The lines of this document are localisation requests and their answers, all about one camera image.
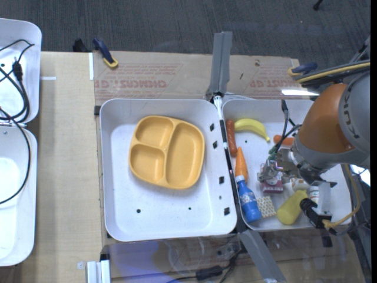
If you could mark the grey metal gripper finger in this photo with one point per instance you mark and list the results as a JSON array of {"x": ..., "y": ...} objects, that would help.
[
  {"x": 264, "y": 174},
  {"x": 274, "y": 165}
]

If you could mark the yellow bottle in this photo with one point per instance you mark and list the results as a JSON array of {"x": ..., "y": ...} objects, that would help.
[{"x": 291, "y": 209}]

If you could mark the brown cardboard board red print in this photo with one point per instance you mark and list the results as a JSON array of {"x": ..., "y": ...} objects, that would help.
[{"x": 165, "y": 78}]

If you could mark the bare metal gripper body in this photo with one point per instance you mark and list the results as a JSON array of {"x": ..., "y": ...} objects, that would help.
[{"x": 297, "y": 169}]

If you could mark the blue bottle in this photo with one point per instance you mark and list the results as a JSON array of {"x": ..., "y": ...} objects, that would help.
[{"x": 248, "y": 205}]

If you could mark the orange carrot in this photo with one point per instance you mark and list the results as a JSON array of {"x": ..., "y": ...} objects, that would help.
[
  {"x": 241, "y": 165},
  {"x": 287, "y": 141}
]

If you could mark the red toy sausage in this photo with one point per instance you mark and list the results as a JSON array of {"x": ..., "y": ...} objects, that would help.
[{"x": 231, "y": 137}]

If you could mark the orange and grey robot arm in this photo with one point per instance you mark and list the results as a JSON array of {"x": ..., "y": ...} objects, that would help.
[{"x": 327, "y": 125}]

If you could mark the white plastic tray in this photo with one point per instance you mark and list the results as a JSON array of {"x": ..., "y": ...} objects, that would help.
[
  {"x": 253, "y": 155},
  {"x": 165, "y": 211}
]

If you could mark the yellow divided plate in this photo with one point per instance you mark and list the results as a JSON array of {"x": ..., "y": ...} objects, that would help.
[{"x": 182, "y": 155}]

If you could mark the black cylinder on white bracket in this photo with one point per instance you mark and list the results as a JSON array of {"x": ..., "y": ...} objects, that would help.
[{"x": 312, "y": 211}]

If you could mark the white printed packet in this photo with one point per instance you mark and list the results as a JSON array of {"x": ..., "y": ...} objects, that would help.
[{"x": 296, "y": 184}]

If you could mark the small white bottle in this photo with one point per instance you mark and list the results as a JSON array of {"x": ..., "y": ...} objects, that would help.
[{"x": 314, "y": 194}]

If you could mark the patterned square biscuit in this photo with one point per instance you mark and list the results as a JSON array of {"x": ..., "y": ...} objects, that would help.
[{"x": 266, "y": 207}]

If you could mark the red and pink carton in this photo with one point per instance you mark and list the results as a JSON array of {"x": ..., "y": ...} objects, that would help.
[{"x": 272, "y": 186}]

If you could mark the yellow banana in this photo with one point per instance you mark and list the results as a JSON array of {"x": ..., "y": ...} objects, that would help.
[{"x": 251, "y": 126}]

